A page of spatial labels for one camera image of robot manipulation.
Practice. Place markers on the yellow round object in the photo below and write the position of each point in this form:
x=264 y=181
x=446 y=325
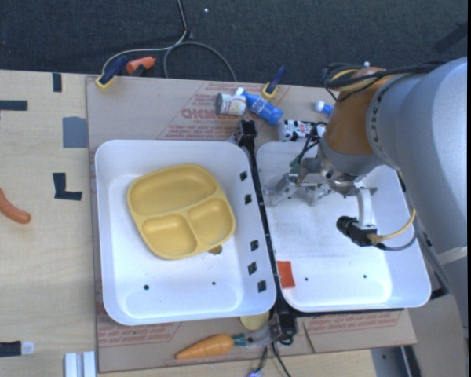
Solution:
x=254 y=321

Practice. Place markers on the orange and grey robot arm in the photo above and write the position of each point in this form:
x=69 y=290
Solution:
x=416 y=132

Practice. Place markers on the black cylinder on white bracket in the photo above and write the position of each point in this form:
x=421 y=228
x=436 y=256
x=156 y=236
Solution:
x=355 y=228

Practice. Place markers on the white small can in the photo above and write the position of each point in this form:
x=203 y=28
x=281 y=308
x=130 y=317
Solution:
x=231 y=104

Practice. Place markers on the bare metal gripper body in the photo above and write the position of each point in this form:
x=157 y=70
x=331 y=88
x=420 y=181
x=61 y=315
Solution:
x=312 y=173

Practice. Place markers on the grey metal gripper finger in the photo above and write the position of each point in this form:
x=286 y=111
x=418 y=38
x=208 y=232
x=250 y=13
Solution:
x=280 y=191
x=314 y=195

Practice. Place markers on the orange carrot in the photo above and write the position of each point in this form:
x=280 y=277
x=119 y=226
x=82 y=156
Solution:
x=208 y=346

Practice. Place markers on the blue bottle with white cap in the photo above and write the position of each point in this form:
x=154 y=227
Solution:
x=324 y=108
x=263 y=108

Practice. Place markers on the white plastic tray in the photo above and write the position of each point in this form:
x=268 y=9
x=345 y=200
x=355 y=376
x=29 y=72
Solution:
x=329 y=257
x=172 y=289

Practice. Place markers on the orange sausage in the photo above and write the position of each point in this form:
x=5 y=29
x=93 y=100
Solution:
x=8 y=208

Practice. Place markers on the red flat square piece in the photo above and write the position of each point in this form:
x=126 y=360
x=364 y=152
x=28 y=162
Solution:
x=285 y=274

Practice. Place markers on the cow print carton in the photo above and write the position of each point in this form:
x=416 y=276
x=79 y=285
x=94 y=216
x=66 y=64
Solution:
x=296 y=130

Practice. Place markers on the yellow divided plate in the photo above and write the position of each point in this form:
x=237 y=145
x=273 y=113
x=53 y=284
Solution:
x=176 y=210

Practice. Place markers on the brown cardboard board red print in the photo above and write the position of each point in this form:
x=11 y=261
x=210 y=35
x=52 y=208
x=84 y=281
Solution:
x=141 y=112

